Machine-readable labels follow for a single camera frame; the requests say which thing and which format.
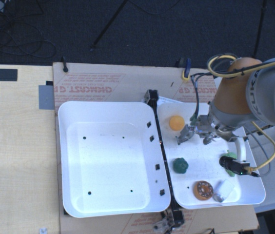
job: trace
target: donut toy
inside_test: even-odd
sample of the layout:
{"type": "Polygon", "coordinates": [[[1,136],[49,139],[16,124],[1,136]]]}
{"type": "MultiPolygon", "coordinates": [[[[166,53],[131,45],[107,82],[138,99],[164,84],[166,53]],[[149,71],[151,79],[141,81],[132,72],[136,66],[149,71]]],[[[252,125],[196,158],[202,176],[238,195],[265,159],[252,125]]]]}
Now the donut toy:
{"type": "Polygon", "coordinates": [[[204,180],[196,182],[194,186],[194,195],[199,200],[207,200],[214,194],[212,185],[204,180]]]}

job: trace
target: black bracket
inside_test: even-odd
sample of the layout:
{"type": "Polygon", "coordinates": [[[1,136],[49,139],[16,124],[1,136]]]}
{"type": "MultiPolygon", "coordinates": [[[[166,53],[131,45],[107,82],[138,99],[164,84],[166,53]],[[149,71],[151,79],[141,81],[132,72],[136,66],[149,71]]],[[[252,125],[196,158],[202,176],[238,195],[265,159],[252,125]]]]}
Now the black bracket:
{"type": "Polygon", "coordinates": [[[67,72],[68,72],[68,68],[67,68],[67,64],[66,64],[66,59],[65,59],[65,57],[62,57],[60,61],[64,64],[63,71],[64,71],[65,73],[67,73],[67,72]]]}
{"type": "Polygon", "coordinates": [[[184,224],[184,217],[183,217],[182,211],[180,210],[180,206],[175,199],[173,188],[172,188],[167,156],[166,156],[166,152],[165,152],[163,141],[162,141],[162,135],[161,135],[159,119],[158,119],[158,114],[157,114],[158,99],[159,99],[159,94],[158,94],[157,90],[147,90],[147,92],[144,96],[144,102],[153,108],[154,115],[155,115],[162,157],[163,157],[163,161],[165,164],[165,169],[166,169],[166,174],[167,174],[167,179],[168,179],[168,184],[169,184],[169,190],[170,190],[170,194],[171,194],[170,207],[171,207],[171,211],[172,211],[172,215],[173,215],[173,219],[174,219],[174,223],[175,223],[174,227],[180,227],[182,224],[184,224]]]}

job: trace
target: tripod leg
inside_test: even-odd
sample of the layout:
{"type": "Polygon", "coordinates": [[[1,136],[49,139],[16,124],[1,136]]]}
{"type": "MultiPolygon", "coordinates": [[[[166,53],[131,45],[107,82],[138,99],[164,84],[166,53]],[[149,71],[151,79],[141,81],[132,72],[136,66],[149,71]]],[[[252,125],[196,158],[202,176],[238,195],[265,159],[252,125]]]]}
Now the tripod leg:
{"type": "Polygon", "coordinates": [[[118,10],[115,12],[115,14],[113,15],[113,17],[109,20],[108,24],[105,26],[105,28],[102,30],[102,32],[100,33],[100,35],[98,36],[98,38],[92,43],[90,51],[93,51],[98,43],[98,41],[102,38],[102,36],[105,34],[105,32],[107,31],[107,29],[109,28],[109,26],[113,23],[113,21],[116,19],[116,17],[118,16],[118,14],[120,13],[120,11],[123,9],[123,7],[125,6],[125,4],[128,2],[128,0],[124,0],[122,2],[122,4],[120,5],[120,7],[118,8],[118,10]]]}
{"type": "Polygon", "coordinates": [[[257,53],[258,46],[259,46],[259,40],[260,40],[260,36],[261,36],[264,12],[266,10],[266,3],[267,3],[267,0],[263,0],[263,5],[262,5],[262,8],[261,8],[261,17],[260,17],[259,29],[258,29],[258,34],[257,34],[257,37],[256,37],[255,50],[254,50],[253,58],[256,57],[256,53],[257,53]]]}

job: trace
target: cardboard sheet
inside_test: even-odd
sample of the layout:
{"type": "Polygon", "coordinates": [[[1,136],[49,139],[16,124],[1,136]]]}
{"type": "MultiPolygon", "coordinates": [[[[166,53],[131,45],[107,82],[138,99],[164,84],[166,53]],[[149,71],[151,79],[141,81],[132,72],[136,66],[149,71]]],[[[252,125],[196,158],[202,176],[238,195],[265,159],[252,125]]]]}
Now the cardboard sheet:
{"type": "MultiPolygon", "coordinates": [[[[161,219],[160,213],[123,214],[90,218],[73,218],[64,214],[61,194],[61,163],[57,112],[66,101],[143,101],[147,90],[158,90],[159,96],[181,102],[195,102],[191,81],[184,81],[181,68],[139,67],[101,64],[67,63],[64,72],[61,62],[53,64],[54,100],[57,130],[59,204],[61,234],[139,234],[155,233],[153,224],[161,219]]],[[[191,69],[190,74],[207,72],[191,69]]],[[[214,98],[216,85],[212,76],[198,80],[199,102],[214,98]]],[[[173,233],[216,233],[258,228],[253,206],[222,207],[220,209],[182,209],[183,224],[173,233]]]]}

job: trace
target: green object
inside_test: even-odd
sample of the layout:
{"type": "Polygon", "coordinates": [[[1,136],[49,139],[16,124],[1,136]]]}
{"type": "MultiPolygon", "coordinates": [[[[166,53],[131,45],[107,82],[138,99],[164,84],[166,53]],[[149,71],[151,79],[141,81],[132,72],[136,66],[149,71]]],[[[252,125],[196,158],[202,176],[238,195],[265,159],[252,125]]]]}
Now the green object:
{"type": "MultiPolygon", "coordinates": [[[[222,156],[237,158],[237,155],[235,153],[231,153],[229,150],[227,150],[227,154],[224,154],[222,156]]],[[[235,176],[235,173],[233,173],[232,171],[227,170],[227,169],[225,169],[225,170],[231,177],[235,176]]]]}
{"type": "Polygon", "coordinates": [[[186,170],[188,168],[188,163],[184,158],[176,158],[173,161],[173,170],[178,174],[184,174],[186,173],[186,170]]]}

